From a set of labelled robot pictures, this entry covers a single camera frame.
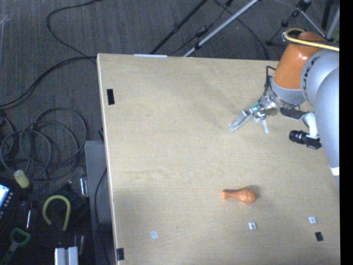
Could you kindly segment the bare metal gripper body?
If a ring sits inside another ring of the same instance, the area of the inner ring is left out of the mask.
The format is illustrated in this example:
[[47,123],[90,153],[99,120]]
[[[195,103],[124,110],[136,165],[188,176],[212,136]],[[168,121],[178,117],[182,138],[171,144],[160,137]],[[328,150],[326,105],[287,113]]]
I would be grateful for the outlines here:
[[268,116],[276,115],[281,104],[282,101],[275,94],[264,94],[250,107],[250,114],[254,118],[265,120]]

